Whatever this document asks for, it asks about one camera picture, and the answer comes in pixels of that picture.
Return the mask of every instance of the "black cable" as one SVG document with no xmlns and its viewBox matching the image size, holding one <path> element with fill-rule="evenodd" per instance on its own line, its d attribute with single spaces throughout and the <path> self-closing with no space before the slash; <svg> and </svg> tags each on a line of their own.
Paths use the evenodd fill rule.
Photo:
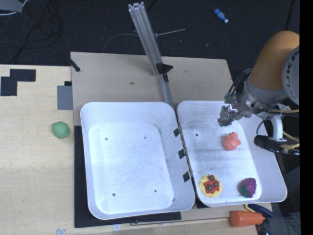
<svg viewBox="0 0 313 235">
<path fill-rule="evenodd" d="M 153 7 L 153 5 L 157 2 L 158 0 L 153 0 L 152 3 L 149 5 L 149 7 L 147 8 L 147 13 L 151 10 L 151 8 Z"/>
<path fill-rule="evenodd" d="M 234 96 L 234 94 L 235 94 L 235 92 L 236 92 L 238 86 L 239 86 L 240 83 L 242 82 L 244 76 L 250 74 L 250 72 L 251 72 L 251 68 L 245 69 L 244 71 L 242 71 L 242 72 L 239 74 L 239 76 L 236 77 L 234 83 L 232 84 L 232 86 L 231 86 L 230 89 L 229 89 L 229 91 L 231 91 L 232 88 L 234 88 L 233 91 L 232 91 L 232 93 L 230 94 L 231 97 Z"/>
<path fill-rule="evenodd" d="M 42 10 L 42 13 L 39 15 L 39 17 L 35 17 L 32 15 L 31 10 L 33 8 L 39 8 L 40 10 Z M 62 23 L 62 19 L 58 14 L 58 7 L 56 4 L 55 0 L 49 0 L 49 3 L 47 4 L 47 9 L 48 11 L 52 14 L 52 16 L 48 16 L 48 19 L 45 19 L 46 16 L 46 12 L 45 9 L 43 9 L 41 6 L 29 6 L 27 11 L 28 14 L 31 18 L 33 18 L 34 20 L 38 21 L 29 31 L 29 33 L 27 34 L 24 44 L 22 46 L 19 46 L 19 50 L 18 52 L 14 55 L 14 57 L 9 61 L 9 64 L 16 64 L 19 55 L 21 54 L 21 52 L 25 49 L 25 48 L 43 48 L 43 47 L 47 47 L 50 46 L 52 44 L 54 44 L 55 42 L 57 42 L 62 34 L 62 29 L 63 29 L 63 23 Z M 32 35 L 33 32 L 40 32 L 42 33 L 45 37 L 41 38 L 39 40 L 35 40 L 35 41 L 30 41 L 30 37 Z M 36 46 L 36 47 L 30 47 L 29 45 L 34 44 L 34 43 L 42 43 L 44 41 L 50 40 L 51 38 L 55 37 L 56 38 L 49 44 L 45 44 L 45 45 L 41 45 L 41 46 Z"/>
<path fill-rule="evenodd" d="M 287 21 L 286 21 L 286 25 L 285 25 L 285 30 L 288 30 L 291 14 L 292 14 L 292 11 L 294 9 L 294 4 L 295 4 L 295 0 L 291 0 L 290 6 L 289 6 L 289 13 L 288 13 L 288 17 L 287 17 Z"/>
<path fill-rule="evenodd" d="M 114 38 L 120 37 L 120 36 L 135 36 L 135 37 L 139 37 L 136 34 L 131 34 L 131 33 L 123 33 L 123 34 L 118 34 L 116 36 L 111 37 L 109 40 L 107 40 L 107 42 L 104 44 L 103 48 L 102 48 L 102 53 L 104 53 L 104 50 L 106 48 L 106 46 L 108 45 L 108 43 L 113 40 Z"/>
</svg>

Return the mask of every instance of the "wooden table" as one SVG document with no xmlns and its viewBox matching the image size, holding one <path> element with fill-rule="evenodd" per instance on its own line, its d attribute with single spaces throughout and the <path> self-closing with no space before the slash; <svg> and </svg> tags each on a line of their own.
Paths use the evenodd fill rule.
<svg viewBox="0 0 313 235">
<path fill-rule="evenodd" d="M 106 60 L 106 66 L 114 64 L 116 66 L 117 63 L 126 62 L 130 67 L 137 67 L 136 63 L 141 63 L 145 59 L 145 56 L 95 54 L 91 59 L 85 59 L 84 63 L 80 61 L 91 55 L 91 53 L 77 52 L 72 54 L 72 58 L 82 69 L 81 74 L 84 74 L 88 60 L 91 59 L 98 62 Z M 190 75 L 190 82 L 185 84 L 186 86 L 193 84 L 192 77 L 199 79 L 199 82 L 194 83 L 197 84 L 195 88 L 198 88 L 198 97 L 194 98 L 195 100 L 203 95 L 206 95 L 207 100 L 212 97 L 215 97 L 213 100 L 222 100 L 231 85 L 225 60 L 165 57 L 163 61 L 174 64 L 173 73 L 169 78 L 172 82 L 171 90 L 175 103 L 184 100 L 184 96 L 186 99 L 193 97 L 192 91 L 189 90 L 185 95 L 183 92 L 185 89 L 182 89 L 184 87 L 182 82 L 188 80 L 188 77 L 185 76 L 184 80 L 182 76 L 188 73 L 193 75 Z M 206 70 L 208 76 L 199 77 L 195 73 L 197 67 Z M 80 121 L 75 111 L 78 111 L 84 97 L 81 94 L 82 90 L 75 90 L 75 86 L 79 85 L 77 82 L 79 79 L 72 75 L 73 67 L 0 65 L 0 76 L 9 76 L 10 69 L 36 70 L 36 81 L 18 82 L 17 96 L 0 96 L 1 233 L 54 235 L 57 229 L 65 229 L 66 234 L 71 235 L 116 234 L 113 225 L 74 227 L 73 129 L 76 125 L 75 121 Z M 142 69 L 149 71 L 149 67 L 146 66 Z M 117 74 L 111 73 L 107 79 L 114 83 L 112 76 Z M 58 110 L 57 86 L 64 85 L 65 81 L 73 81 L 73 100 L 74 105 L 77 106 L 74 110 Z M 111 89 L 119 91 L 117 100 L 122 98 L 123 91 L 116 88 L 123 88 L 126 84 L 140 85 L 140 77 L 128 77 L 125 79 L 125 85 L 115 84 L 115 89 Z M 58 139 L 53 135 L 52 124 L 58 121 L 68 124 L 70 128 L 68 138 Z M 270 203 L 264 206 L 271 208 Z M 204 209 L 194 207 L 181 213 L 182 220 L 136 225 L 121 224 L 119 228 L 122 232 L 117 234 L 256 235 L 255 226 L 242 228 L 231 226 L 229 214 L 233 210 L 245 209 L 242 205 Z"/>
</svg>

